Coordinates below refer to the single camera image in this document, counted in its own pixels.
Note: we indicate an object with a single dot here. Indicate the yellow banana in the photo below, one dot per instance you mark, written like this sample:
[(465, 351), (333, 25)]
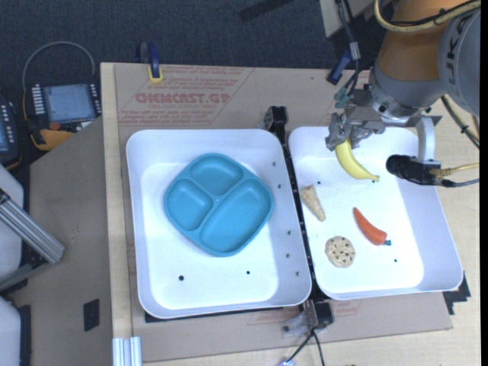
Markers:
[(352, 164)]

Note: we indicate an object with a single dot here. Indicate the beige pizza slice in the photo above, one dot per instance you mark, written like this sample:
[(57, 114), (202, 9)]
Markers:
[(312, 202)]

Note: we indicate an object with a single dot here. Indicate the brown cardboard board red print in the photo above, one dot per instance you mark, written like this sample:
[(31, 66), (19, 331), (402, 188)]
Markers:
[(190, 97)]

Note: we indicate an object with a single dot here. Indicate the orange carrot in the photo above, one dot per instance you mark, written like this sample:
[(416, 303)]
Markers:
[(368, 227)]

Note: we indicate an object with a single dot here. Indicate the black cylinder on white bracket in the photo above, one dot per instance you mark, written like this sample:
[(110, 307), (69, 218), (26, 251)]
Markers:
[(409, 168)]

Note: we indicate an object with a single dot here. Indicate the blue divided plate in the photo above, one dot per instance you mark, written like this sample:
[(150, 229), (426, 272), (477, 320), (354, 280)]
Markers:
[(219, 204)]

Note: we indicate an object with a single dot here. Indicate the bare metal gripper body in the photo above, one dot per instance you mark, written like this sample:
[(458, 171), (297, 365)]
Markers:
[(368, 116)]

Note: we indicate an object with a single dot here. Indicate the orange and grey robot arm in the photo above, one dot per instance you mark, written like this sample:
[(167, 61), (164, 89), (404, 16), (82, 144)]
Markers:
[(415, 48)]

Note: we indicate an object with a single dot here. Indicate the white plastic tray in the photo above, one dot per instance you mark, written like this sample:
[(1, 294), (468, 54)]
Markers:
[(381, 273), (213, 280)]

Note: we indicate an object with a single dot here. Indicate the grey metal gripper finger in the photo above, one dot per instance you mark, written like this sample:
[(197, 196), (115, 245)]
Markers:
[(335, 133), (360, 135)]

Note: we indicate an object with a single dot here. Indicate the beige chocolate chip biscuit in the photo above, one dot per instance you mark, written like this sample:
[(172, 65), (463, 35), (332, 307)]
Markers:
[(340, 252)]

